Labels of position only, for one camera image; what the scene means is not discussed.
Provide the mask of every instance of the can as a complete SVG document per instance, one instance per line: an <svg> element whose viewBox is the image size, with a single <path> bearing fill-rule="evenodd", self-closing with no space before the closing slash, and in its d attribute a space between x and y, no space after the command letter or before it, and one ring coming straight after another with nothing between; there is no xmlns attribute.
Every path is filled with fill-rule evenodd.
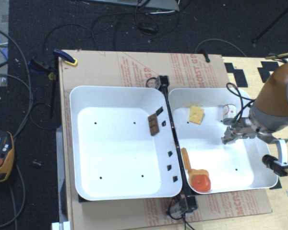
<svg viewBox="0 0 288 230"><path fill-rule="evenodd" d="M237 108L235 105L227 104L223 106L223 124L231 125L236 115Z"/></svg>

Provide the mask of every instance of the yellow sponge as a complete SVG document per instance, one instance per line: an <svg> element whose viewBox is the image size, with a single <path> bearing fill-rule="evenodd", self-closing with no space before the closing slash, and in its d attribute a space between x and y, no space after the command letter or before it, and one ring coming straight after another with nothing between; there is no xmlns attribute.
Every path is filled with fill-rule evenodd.
<svg viewBox="0 0 288 230"><path fill-rule="evenodd" d="M200 125L203 115L204 110L202 108L192 105L190 108L189 121Z"/></svg>

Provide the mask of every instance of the empty white tray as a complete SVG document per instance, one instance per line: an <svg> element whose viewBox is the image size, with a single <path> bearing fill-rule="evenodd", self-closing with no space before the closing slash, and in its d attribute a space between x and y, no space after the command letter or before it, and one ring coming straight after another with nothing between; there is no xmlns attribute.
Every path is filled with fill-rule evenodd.
<svg viewBox="0 0 288 230"><path fill-rule="evenodd" d="M240 92L249 98L246 92ZM186 148L191 167L209 172L211 190L201 194L269 188L277 183L277 175L262 163L262 157L270 154L263 141L248 138L232 145L222 143L227 127L221 122L223 106L233 104L239 111L239 97L227 89L174 89L169 103L180 147ZM204 109L200 125L188 122L191 105Z"/></svg>
<svg viewBox="0 0 288 230"><path fill-rule="evenodd" d="M172 197L181 191L175 143L161 92L79 86L72 90L70 103L75 186L82 198ZM148 117L160 107L160 132L151 136Z"/></svg>

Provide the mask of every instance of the tomato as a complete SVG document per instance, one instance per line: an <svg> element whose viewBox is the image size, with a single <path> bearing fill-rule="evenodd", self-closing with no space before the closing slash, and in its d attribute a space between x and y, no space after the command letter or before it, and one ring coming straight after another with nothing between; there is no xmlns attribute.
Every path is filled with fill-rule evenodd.
<svg viewBox="0 0 288 230"><path fill-rule="evenodd" d="M211 188L211 181L205 174L195 176L192 187L198 192L208 192Z"/></svg>

